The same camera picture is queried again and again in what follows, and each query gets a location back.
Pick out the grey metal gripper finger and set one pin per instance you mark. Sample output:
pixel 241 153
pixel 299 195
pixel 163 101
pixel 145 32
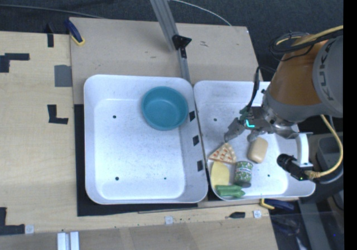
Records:
pixel 234 130
pixel 252 135

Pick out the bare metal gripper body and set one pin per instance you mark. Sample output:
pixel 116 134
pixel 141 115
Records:
pixel 274 125

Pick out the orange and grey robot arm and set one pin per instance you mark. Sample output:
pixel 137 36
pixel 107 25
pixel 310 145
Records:
pixel 299 84

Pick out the beige toy bread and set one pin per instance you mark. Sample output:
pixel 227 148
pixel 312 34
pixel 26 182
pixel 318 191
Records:
pixel 258 150

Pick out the toy pizza slice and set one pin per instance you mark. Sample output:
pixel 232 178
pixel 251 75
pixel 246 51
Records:
pixel 224 154

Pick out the green printed can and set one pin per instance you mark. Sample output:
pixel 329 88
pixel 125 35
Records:
pixel 242 173

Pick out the yellow toy cheese slice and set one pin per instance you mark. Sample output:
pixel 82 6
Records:
pixel 219 174

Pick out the white plastic tray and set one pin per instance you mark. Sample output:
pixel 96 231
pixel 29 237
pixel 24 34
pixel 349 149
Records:
pixel 276 176
pixel 139 154

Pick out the green toy beans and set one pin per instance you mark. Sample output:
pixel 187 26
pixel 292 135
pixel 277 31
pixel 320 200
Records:
pixel 228 191

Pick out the teal bowl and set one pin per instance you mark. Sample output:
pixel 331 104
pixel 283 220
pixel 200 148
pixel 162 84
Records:
pixel 164 108

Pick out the pale wood board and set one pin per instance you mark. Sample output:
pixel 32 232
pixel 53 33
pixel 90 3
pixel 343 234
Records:
pixel 125 48

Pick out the black cylinder on white bracket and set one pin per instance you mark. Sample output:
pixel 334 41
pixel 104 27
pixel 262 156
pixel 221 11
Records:
pixel 291 165

